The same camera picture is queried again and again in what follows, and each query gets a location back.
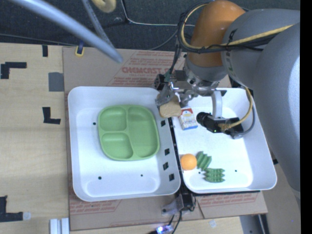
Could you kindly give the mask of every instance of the green divided tray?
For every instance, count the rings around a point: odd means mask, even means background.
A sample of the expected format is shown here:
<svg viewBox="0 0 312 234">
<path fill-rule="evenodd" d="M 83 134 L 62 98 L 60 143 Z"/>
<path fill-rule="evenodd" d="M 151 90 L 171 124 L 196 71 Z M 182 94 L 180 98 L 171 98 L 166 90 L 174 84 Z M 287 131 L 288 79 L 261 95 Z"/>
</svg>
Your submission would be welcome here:
<svg viewBox="0 0 312 234">
<path fill-rule="evenodd" d="M 98 133 L 103 152 L 114 160 L 141 160 L 159 150 L 159 135 L 153 113 L 143 106 L 109 106 L 98 115 Z"/>
</svg>

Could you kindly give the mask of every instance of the cardboard box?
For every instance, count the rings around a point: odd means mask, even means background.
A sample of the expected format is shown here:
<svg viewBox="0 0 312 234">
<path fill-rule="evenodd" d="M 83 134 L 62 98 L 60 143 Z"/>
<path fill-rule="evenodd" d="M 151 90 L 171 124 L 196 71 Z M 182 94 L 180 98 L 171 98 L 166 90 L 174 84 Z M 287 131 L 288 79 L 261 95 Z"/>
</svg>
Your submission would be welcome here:
<svg viewBox="0 0 312 234">
<path fill-rule="evenodd" d="M 94 48 L 86 48 L 82 57 L 75 56 L 75 47 L 63 48 L 64 91 L 66 109 L 66 143 L 68 160 L 70 229 L 87 230 L 169 222 L 161 207 L 171 203 L 175 195 L 85 202 L 74 193 L 71 171 L 71 149 L 68 122 L 68 93 L 78 86 L 153 87 L 157 74 L 164 74 L 172 65 L 173 52 L 123 50 L 117 64 Z M 175 69 L 184 65 L 183 54 Z M 230 87 L 228 77 L 219 87 Z M 196 208 L 183 215 L 182 221 L 238 215 L 265 214 L 267 207 L 261 192 L 196 197 Z"/>
</svg>

